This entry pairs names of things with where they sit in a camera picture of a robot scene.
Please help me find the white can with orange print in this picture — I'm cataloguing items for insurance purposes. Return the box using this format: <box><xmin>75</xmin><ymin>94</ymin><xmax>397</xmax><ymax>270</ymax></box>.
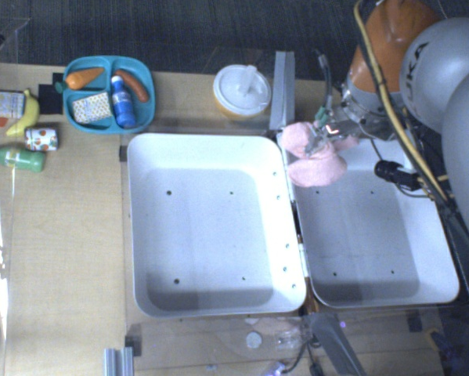
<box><xmin>23</xmin><ymin>126</ymin><xmax>60</xmax><ymax>153</ymax></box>

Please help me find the yellow banana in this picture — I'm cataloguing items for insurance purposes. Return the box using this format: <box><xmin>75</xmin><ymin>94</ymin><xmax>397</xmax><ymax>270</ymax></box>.
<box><xmin>5</xmin><ymin>88</ymin><xmax>41</xmax><ymax>138</ymax></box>

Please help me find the white and orange carton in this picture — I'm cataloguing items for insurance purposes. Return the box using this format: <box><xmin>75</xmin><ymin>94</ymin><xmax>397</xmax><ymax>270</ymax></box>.
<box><xmin>0</xmin><ymin>89</ymin><xmax>27</xmax><ymax>119</ymax></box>

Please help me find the yellow patterned carton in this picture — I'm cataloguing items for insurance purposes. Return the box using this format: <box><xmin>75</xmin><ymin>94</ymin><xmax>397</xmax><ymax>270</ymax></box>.
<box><xmin>71</xmin><ymin>91</ymin><xmax>114</xmax><ymax>125</ymax></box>

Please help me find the clear plastic bottle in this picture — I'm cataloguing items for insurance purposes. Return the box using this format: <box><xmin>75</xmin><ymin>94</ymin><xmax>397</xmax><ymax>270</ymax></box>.
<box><xmin>244</xmin><ymin>325</ymin><xmax>312</xmax><ymax>353</ymax></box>

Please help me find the pink cloth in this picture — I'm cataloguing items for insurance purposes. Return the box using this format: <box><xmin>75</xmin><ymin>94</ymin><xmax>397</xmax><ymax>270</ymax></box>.
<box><xmin>279</xmin><ymin>121</ymin><xmax>361</xmax><ymax>189</ymax></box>

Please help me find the orange carrot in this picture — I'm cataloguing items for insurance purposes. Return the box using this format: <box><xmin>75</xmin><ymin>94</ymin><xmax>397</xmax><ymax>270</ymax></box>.
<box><xmin>55</xmin><ymin>67</ymin><xmax>106</xmax><ymax>94</ymax></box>

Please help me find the brown sausage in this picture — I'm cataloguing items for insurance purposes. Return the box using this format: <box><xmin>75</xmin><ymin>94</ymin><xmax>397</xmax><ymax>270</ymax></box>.
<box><xmin>114</xmin><ymin>68</ymin><xmax>150</xmax><ymax>104</ymax></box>

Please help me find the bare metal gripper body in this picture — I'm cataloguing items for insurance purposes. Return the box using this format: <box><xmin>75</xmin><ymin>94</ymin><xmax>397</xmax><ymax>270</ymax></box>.
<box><xmin>313</xmin><ymin>105</ymin><xmax>377</xmax><ymax>144</ymax></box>

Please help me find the yellow cup with white lid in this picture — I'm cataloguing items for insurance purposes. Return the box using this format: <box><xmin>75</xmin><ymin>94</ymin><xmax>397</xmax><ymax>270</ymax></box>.
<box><xmin>212</xmin><ymin>63</ymin><xmax>273</xmax><ymax>122</ymax></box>

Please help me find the blue divided plate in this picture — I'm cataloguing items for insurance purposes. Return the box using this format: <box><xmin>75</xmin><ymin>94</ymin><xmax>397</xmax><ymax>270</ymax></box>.
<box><xmin>62</xmin><ymin>55</ymin><xmax>157</xmax><ymax>135</ymax></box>

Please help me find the blue bottle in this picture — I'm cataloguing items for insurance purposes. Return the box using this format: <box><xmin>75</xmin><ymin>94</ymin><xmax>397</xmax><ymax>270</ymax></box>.
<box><xmin>110</xmin><ymin>75</ymin><xmax>138</xmax><ymax>129</ymax></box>

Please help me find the green bottle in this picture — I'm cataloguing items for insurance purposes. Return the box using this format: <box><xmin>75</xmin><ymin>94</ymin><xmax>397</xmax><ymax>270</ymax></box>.
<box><xmin>0</xmin><ymin>145</ymin><xmax>47</xmax><ymax>173</ymax></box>

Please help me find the white plastic tray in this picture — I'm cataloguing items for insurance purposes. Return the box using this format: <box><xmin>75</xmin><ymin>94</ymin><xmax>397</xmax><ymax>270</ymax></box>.
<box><xmin>126</xmin><ymin>132</ymin><xmax>308</xmax><ymax>320</ymax></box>
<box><xmin>283</xmin><ymin>131</ymin><xmax>461</xmax><ymax>309</ymax></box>

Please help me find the black cylinder on white bracket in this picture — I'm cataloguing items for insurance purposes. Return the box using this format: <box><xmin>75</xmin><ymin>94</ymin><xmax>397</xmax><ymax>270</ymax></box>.
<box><xmin>373</xmin><ymin>159</ymin><xmax>422</xmax><ymax>193</ymax></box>

